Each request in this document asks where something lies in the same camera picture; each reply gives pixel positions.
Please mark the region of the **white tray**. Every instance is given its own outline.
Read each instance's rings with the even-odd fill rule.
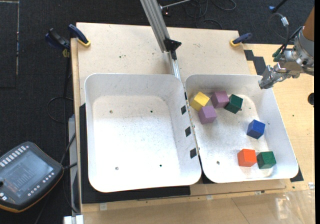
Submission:
[[[211,97],[225,90],[243,98],[242,111],[236,114],[217,108],[213,123],[201,124],[198,112],[190,107],[202,169],[215,183],[286,179],[299,170],[272,89],[261,90],[257,75],[192,75],[185,82],[189,102],[201,91]],[[265,123],[264,134],[257,140],[247,135],[249,123]],[[276,165],[270,169],[240,167],[237,153],[254,149],[256,154],[273,151]]]
[[[96,73],[84,86],[88,177],[96,190],[185,186],[200,179],[195,138],[186,136],[191,122],[180,80]]]

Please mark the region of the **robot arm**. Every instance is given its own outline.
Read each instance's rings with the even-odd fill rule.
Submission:
[[[314,76],[314,53],[315,53],[315,7],[313,7],[304,26],[294,37],[294,47],[291,50],[278,49],[273,54],[276,65],[268,65],[259,81],[261,89],[268,89],[277,82],[287,78],[298,78],[301,73]]]

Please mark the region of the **tray with cubes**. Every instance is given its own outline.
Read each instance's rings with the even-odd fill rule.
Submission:
[[[298,173],[273,91],[261,90],[259,80],[199,74],[185,81],[202,170],[212,182],[289,179]]]

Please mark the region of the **display screen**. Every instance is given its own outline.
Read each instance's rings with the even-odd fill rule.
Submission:
[[[51,166],[29,150],[8,165],[1,175],[5,186],[20,198],[52,170]]]

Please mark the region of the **blue cube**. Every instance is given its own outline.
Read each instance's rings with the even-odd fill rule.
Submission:
[[[254,119],[249,124],[246,134],[255,138],[255,139],[259,139],[261,137],[261,135],[264,134],[265,127],[266,127],[266,125],[264,123]]]

